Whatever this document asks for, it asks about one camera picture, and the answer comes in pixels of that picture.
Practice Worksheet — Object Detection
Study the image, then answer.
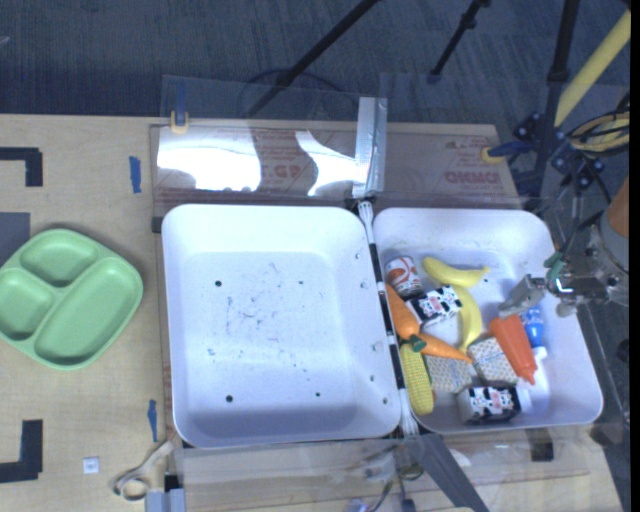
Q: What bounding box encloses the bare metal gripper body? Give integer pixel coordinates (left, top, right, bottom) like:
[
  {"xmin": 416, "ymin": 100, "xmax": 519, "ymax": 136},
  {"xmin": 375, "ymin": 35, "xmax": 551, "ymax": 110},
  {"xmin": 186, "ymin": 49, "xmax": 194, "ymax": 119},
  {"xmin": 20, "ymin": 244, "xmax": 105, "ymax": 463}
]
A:
[{"xmin": 543, "ymin": 225, "xmax": 630, "ymax": 308}]

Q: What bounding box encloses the blue and white bottle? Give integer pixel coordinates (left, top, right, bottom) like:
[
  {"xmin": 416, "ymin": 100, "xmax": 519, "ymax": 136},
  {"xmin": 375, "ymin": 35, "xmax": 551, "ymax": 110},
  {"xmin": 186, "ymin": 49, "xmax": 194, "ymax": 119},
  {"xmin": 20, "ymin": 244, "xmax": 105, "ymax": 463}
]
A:
[{"xmin": 519, "ymin": 305, "xmax": 550, "ymax": 392}]

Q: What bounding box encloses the orange bottle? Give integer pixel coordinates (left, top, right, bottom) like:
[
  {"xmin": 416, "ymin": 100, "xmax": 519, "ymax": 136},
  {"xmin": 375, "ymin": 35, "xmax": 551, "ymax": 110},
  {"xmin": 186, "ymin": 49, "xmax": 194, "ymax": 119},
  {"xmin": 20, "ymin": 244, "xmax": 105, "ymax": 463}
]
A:
[{"xmin": 488, "ymin": 314, "xmax": 539, "ymax": 387}]

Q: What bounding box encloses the yellow banana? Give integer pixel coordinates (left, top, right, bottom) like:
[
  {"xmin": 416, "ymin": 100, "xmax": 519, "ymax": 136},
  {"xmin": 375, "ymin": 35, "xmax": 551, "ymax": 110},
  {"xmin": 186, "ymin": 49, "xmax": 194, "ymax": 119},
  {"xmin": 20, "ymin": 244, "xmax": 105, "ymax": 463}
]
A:
[
  {"xmin": 452, "ymin": 285, "xmax": 485, "ymax": 352},
  {"xmin": 421, "ymin": 255, "xmax": 492, "ymax": 290}
]

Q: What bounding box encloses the white plastic tray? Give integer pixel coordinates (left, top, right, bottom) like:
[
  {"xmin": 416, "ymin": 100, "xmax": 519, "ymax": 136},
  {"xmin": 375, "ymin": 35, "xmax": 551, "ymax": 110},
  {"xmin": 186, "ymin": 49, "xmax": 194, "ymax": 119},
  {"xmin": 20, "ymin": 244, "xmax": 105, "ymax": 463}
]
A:
[
  {"xmin": 371, "ymin": 206, "xmax": 605, "ymax": 436},
  {"xmin": 160, "ymin": 202, "xmax": 404, "ymax": 449}
]

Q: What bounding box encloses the beige patterned carton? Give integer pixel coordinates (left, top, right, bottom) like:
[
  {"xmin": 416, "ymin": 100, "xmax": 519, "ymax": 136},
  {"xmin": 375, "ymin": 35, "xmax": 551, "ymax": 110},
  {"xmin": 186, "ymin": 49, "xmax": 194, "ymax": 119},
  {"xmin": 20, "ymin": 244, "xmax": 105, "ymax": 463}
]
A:
[
  {"xmin": 424, "ymin": 354, "xmax": 477, "ymax": 395},
  {"xmin": 466, "ymin": 336, "xmax": 520, "ymax": 387}
]

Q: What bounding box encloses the cow print carton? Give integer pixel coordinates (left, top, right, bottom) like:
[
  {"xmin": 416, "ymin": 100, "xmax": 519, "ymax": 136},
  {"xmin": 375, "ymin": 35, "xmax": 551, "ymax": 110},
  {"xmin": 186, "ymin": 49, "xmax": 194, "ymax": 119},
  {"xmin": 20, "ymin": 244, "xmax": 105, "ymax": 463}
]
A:
[
  {"xmin": 405, "ymin": 284, "xmax": 464, "ymax": 327},
  {"xmin": 455, "ymin": 385, "xmax": 533, "ymax": 426}
]

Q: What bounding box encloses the orange carrot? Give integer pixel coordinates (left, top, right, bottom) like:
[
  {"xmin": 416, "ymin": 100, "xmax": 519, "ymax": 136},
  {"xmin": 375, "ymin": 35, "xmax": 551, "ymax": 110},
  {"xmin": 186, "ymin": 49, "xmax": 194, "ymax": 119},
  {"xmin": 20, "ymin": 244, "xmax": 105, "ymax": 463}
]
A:
[
  {"xmin": 384, "ymin": 283, "xmax": 422, "ymax": 342},
  {"xmin": 408, "ymin": 333, "xmax": 474, "ymax": 365}
]

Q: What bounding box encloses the red and white can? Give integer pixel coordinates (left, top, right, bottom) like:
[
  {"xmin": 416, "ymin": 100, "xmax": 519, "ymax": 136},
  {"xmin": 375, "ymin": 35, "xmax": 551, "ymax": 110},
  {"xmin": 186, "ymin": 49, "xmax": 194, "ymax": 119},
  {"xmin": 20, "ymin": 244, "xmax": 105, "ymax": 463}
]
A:
[{"xmin": 384, "ymin": 255, "xmax": 425, "ymax": 298}]

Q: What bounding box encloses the yellow corn cob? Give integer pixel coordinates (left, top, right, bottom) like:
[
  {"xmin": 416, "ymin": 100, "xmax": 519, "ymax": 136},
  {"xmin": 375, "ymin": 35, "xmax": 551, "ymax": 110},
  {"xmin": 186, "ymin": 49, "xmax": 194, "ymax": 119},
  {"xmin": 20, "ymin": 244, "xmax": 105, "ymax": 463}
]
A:
[{"xmin": 398, "ymin": 341, "xmax": 436, "ymax": 417}]

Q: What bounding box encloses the brown cardboard board red print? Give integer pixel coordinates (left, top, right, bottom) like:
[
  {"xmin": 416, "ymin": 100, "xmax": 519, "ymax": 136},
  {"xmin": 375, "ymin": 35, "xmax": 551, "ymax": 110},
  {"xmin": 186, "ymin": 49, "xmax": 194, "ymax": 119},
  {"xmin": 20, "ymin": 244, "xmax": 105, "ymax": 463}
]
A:
[{"xmin": 149, "ymin": 122, "xmax": 594, "ymax": 484}]

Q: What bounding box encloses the green divided plate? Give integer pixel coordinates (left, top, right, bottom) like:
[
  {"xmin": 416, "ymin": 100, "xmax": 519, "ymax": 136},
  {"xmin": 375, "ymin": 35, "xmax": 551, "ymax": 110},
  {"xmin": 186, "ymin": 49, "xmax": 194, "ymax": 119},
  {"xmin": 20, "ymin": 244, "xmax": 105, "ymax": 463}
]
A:
[{"xmin": 0, "ymin": 227, "xmax": 145, "ymax": 372}]

